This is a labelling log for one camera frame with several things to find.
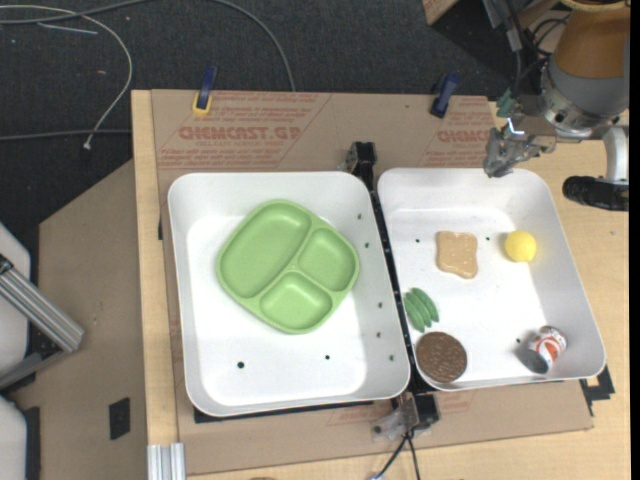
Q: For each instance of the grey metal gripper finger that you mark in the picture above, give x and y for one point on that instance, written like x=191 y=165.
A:
x=492 y=160
x=509 y=160

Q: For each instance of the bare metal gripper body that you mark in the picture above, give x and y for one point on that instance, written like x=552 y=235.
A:
x=570 y=120

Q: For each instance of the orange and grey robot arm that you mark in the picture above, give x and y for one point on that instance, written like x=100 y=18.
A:
x=592 y=43

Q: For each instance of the yellow ball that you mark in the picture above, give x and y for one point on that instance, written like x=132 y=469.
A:
x=520 y=246

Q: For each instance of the tan bread slice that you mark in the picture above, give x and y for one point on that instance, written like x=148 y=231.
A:
x=456 y=255

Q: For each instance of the white plastic tray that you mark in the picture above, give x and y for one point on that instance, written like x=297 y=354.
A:
x=500 y=318
x=230 y=368

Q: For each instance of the green pea pods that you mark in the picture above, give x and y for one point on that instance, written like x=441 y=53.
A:
x=421 y=309

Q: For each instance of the brown cardboard board red print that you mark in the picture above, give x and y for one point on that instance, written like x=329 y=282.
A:
x=310 y=128

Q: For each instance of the orange and white can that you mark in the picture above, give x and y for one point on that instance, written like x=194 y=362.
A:
x=547 y=345

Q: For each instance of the brown round biscuit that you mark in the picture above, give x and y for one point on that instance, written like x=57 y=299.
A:
x=441 y=357

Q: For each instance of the green divided plate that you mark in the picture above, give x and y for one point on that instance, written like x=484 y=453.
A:
x=280 y=253

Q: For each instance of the black cylinder on white bracket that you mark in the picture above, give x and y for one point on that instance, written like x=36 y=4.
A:
x=597 y=193

